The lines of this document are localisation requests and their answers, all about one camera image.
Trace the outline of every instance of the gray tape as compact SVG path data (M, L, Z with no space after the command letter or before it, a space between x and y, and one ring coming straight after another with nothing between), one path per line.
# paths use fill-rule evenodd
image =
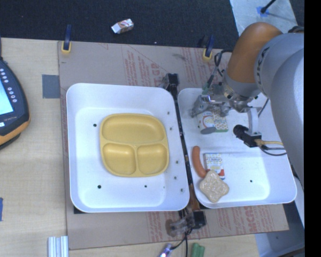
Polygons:
M42 74L43 98L59 98L59 76Z

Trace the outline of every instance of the blue tape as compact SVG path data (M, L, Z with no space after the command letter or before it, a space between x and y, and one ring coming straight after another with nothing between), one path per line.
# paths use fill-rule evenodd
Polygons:
M214 46L214 36L211 35L209 37L208 43L207 43L207 47L206 47L206 52L205 52L205 57L210 57L210 54L212 52Z
M71 25L68 24L66 26L66 30L65 30L65 40L64 40L64 45L63 45L64 50L70 49L70 35L71 35Z
M4 199L2 197L0 197L0 222L2 222L2 210L4 208L4 204L3 204Z
M269 11L266 10L264 13L262 13L262 12L261 12L262 8L263 8L262 6L257 7L257 12L258 12L258 14L259 14L261 17L268 17Z

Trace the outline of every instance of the handheld device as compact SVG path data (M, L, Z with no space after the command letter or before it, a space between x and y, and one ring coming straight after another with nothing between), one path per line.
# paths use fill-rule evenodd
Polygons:
M0 40L0 149L14 142L30 123L22 86L1 57Z

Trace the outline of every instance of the cardboard sheet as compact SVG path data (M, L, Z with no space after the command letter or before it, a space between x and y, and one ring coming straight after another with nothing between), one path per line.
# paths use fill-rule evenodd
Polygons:
M70 198L67 143L66 91L79 82L111 85L159 86L167 73L177 73L184 88L200 88L214 68L213 58L202 60L203 49L72 42L69 54L58 43L63 155L66 188L68 244L71 250L181 240L166 232L166 222L179 220L178 212L85 214L74 209ZM213 56L220 50L213 50ZM230 54L223 54L225 69ZM288 230L282 205L204 209L207 225L188 239L245 235Z

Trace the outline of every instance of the small carton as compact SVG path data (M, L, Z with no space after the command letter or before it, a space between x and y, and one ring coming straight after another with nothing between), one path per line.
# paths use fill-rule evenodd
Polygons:
M223 159L220 153L205 153L203 154L204 165L207 170L215 170L222 180L225 179L225 170Z
M126 20L117 22L111 28L114 31L114 33L120 34L120 33L126 32L126 31L130 31L133 27L134 27L134 24L133 24L132 20L126 19Z

